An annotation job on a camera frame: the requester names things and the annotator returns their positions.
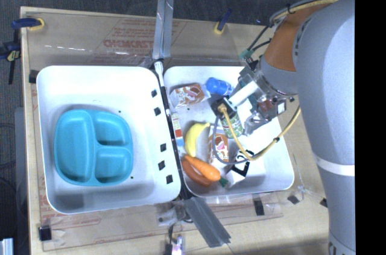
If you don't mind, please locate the white red and blue packet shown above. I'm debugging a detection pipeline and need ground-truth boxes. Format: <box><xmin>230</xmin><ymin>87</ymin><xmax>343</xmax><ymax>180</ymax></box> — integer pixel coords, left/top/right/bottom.
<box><xmin>169</xmin><ymin>111</ymin><xmax>185</xmax><ymax>148</ymax></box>

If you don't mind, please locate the orange carrot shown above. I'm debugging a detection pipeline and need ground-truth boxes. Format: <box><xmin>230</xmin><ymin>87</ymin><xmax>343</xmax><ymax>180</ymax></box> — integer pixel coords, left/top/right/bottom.
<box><xmin>184</xmin><ymin>154</ymin><xmax>229</xmax><ymax>188</ymax></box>

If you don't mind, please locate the yellow banana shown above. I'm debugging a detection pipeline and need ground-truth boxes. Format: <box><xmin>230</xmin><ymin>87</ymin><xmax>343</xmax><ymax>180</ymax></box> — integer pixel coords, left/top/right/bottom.
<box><xmin>184</xmin><ymin>122</ymin><xmax>211</xmax><ymax>159</ymax></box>

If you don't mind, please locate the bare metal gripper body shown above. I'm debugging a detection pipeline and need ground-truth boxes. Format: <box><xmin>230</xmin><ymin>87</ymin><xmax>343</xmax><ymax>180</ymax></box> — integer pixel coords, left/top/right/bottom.
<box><xmin>249</xmin><ymin>73</ymin><xmax>296</xmax><ymax>124</ymax></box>

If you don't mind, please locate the green can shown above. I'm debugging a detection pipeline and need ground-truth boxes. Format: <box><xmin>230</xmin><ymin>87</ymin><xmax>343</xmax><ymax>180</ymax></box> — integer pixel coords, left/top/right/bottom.
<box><xmin>221</xmin><ymin>110</ymin><xmax>245</xmax><ymax>139</ymax></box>

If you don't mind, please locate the white plastic tray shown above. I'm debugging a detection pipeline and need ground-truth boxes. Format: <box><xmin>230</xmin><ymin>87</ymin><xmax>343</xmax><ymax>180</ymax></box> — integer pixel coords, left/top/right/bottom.
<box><xmin>163</xmin><ymin>65</ymin><xmax>296</xmax><ymax>198</ymax></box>
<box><xmin>36</xmin><ymin>65</ymin><xmax>182</xmax><ymax>215</ymax></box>

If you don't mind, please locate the white packet with black print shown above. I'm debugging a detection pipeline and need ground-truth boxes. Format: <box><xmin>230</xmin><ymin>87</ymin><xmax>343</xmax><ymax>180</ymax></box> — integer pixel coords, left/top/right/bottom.
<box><xmin>224</xmin><ymin>147</ymin><xmax>252</xmax><ymax>189</ymax></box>

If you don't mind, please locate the blue divided plate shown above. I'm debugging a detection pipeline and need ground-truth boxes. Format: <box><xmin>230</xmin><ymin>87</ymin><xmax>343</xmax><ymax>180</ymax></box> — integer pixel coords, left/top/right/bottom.
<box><xmin>54</xmin><ymin>109</ymin><xmax>134</xmax><ymax>187</ymax></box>

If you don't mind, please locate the blue plastic bottle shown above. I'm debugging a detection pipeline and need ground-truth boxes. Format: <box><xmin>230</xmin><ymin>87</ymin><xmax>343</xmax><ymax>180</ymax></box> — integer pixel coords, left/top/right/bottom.
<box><xmin>205</xmin><ymin>77</ymin><xmax>233</xmax><ymax>97</ymax></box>

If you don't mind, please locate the brown cardboard board red print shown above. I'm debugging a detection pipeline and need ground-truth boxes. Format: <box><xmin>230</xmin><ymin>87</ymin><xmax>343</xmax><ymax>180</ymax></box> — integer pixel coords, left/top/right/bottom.
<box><xmin>25</xmin><ymin>12</ymin><xmax>286</xmax><ymax>252</ymax></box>

